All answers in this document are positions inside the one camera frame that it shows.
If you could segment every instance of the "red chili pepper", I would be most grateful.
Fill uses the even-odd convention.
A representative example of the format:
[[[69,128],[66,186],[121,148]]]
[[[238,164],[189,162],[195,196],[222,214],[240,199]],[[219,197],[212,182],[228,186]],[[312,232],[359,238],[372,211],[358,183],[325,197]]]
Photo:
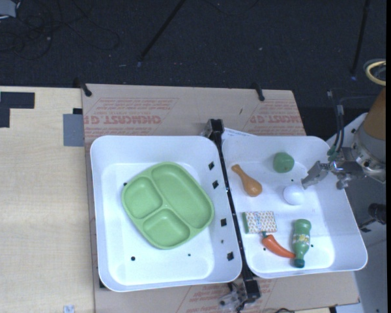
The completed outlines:
[[[272,234],[267,235],[263,233],[263,235],[262,244],[266,249],[269,249],[271,252],[282,256],[283,258],[295,258],[295,254],[281,246]]]

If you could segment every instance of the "black pole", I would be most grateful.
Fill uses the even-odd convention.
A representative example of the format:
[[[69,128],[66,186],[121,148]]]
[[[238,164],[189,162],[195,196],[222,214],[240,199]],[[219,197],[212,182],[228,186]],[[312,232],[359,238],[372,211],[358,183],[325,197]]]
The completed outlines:
[[[362,39],[364,38],[366,19],[368,17],[370,4],[371,4],[371,0],[365,0],[364,13],[362,15],[362,21],[361,21],[361,24],[360,24],[360,32],[359,32],[358,44],[356,46],[355,60],[353,61],[353,65],[352,65],[352,68],[351,68],[352,77],[356,76],[356,66],[358,64],[359,55],[360,55],[360,49],[362,47]]]
[[[185,3],[186,0],[180,0],[177,4],[177,6],[175,6],[174,10],[172,11],[172,13],[168,16],[167,20],[164,22],[164,24],[161,26],[161,28],[158,30],[158,32],[156,33],[155,37],[151,40],[151,42],[147,45],[147,47],[141,52],[140,56],[138,56],[138,61],[142,61],[144,60],[145,56],[147,55],[147,53],[149,52],[149,50],[153,47],[153,45],[155,44],[155,42],[158,40],[158,38],[160,38],[160,36],[162,35],[162,33],[164,32],[164,30],[166,29],[166,27],[169,25],[169,23],[172,21],[172,19],[174,18],[174,16],[178,13],[178,11],[180,10],[180,8],[182,7],[182,5]]]

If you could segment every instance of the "green divided plate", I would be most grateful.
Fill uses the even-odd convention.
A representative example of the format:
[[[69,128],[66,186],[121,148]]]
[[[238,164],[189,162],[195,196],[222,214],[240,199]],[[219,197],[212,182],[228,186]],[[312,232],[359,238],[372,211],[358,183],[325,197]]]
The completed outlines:
[[[189,241],[214,216],[213,203],[201,185],[174,162],[161,162],[133,177],[121,199],[136,228],[161,249]]]

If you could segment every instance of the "green ball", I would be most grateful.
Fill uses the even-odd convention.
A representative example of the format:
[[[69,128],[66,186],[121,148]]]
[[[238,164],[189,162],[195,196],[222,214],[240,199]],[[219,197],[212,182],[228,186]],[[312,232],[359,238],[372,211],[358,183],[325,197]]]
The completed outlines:
[[[287,173],[294,167],[294,159],[286,152],[276,153],[274,156],[274,169],[277,173]]]

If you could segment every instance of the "white tray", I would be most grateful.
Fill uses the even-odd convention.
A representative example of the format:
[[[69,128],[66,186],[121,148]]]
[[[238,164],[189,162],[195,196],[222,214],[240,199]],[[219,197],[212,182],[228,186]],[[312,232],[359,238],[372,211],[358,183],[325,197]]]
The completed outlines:
[[[214,204],[214,219],[208,228],[170,250],[153,247],[128,218],[121,203],[125,182],[164,161],[183,166]],[[98,272],[107,288],[124,292],[231,282],[240,275],[242,262],[220,157],[209,139],[103,136],[91,146],[91,166]]]
[[[367,252],[360,230],[344,190],[336,188],[336,176],[329,173],[320,183],[309,186],[302,205],[288,204],[283,190],[307,176],[317,160],[327,163],[328,144],[311,136],[234,136],[223,142],[229,186],[241,228],[242,242],[249,268],[262,278],[354,271],[363,268]],[[294,168],[277,173],[272,161],[277,152],[286,152],[295,160]],[[249,197],[240,177],[231,169],[241,168],[262,184],[257,197]],[[304,268],[296,268],[292,260],[263,250],[260,234],[244,232],[242,213],[274,211],[277,241],[292,250],[293,222],[299,218],[311,222],[311,247],[305,255]]]

